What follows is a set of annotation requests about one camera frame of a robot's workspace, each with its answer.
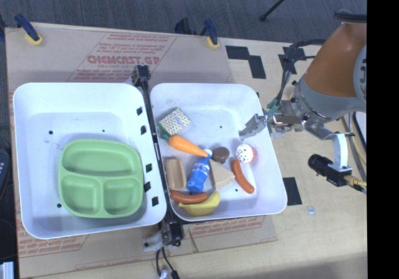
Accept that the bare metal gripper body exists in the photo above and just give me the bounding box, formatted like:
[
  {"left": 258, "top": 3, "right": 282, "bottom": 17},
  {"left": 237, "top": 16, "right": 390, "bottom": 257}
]
[{"left": 267, "top": 96, "right": 316, "bottom": 140}]

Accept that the white speckled ball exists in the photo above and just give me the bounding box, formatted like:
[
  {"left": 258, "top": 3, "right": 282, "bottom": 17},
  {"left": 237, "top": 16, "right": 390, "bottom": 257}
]
[{"left": 235, "top": 143, "right": 258, "bottom": 165}]

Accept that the white plastic tray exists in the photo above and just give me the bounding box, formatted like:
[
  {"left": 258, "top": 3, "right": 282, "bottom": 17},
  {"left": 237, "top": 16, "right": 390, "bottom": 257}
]
[
  {"left": 12, "top": 82, "right": 168, "bottom": 240},
  {"left": 149, "top": 82, "right": 288, "bottom": 222}
]

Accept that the brown chocolate doughnut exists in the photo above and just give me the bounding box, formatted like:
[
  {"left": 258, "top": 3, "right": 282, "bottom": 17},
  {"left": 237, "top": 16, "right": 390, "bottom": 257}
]
[{"left": 211, "top": 146, "right": 231, "bottom": 165}]

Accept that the red-brown sausage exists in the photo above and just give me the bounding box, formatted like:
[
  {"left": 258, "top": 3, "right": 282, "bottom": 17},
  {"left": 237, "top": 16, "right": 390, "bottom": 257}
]
[
  {"left": 170, "top": 190, "right": 209, "bottom": 205},
  {"left": 230, "top": 159, "right": 256, "bottom": 195}
]

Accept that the tan bread wedge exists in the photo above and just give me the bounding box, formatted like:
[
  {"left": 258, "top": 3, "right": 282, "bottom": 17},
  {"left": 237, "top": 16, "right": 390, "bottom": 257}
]
[{"left": 208, "top": 158, "right": 236, "bottom": 192}]

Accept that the orange carrot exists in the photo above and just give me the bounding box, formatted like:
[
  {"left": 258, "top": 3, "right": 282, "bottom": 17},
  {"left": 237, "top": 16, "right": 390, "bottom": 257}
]
[{"left": 157, "top": 123, "right": 210, "bottom": 159}]

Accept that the blue bottle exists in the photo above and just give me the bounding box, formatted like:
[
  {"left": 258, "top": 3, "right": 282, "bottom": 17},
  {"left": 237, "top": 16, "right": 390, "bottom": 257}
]
[{"left": 186, "top": 149, "right": 214, "bottom": 195}]

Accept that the yellow patterned carton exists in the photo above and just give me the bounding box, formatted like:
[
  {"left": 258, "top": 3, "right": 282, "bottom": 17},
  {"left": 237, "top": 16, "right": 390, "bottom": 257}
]
[{"left": 158, "top": 107, "right": 191, "bottom": 137}]

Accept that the tan hot dog bun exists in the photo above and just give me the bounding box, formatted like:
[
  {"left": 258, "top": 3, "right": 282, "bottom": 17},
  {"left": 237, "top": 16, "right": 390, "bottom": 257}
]
[{"left": 164, "top": 157, "right": 188, "bottom": 192}]

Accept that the yellow banana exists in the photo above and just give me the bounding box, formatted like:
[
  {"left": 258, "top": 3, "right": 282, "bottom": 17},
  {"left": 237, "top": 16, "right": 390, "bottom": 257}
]
[{"left": 177, "top": 190, "right": 222, "bottom": 217}]

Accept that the thin black rod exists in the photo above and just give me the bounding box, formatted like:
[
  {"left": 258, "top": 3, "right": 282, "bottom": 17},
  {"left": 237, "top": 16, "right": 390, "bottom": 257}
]
[{"left": 140, "top": 83, "right": 171, "bottom": 223}]

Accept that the green divided plate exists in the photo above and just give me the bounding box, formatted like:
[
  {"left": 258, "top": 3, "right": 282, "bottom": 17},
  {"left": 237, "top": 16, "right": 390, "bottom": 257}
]
[{"left": 58, "top": 139, "right": 148, "bottom": 219}]

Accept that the brown cardboard board red print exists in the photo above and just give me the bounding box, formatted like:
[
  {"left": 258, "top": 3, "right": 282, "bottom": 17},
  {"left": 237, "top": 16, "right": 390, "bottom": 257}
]
[{"left": 4, "top": 21, "right": 278, "bottom": 279}]

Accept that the black cylinder on white bracket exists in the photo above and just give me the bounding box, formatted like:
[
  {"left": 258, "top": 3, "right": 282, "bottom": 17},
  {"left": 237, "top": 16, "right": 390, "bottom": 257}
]
[{"left": 307, "top": 126, "right": 355, "bottom": 187}]

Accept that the black block with thin wires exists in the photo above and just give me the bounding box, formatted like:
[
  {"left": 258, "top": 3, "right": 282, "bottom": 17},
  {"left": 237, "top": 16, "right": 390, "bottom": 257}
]
[
  {"left": 131, "top": 64, "right": 152, "bottom": 87},
  {"left": 160, "top": 220, "right": 185, "bottom": 247}
]

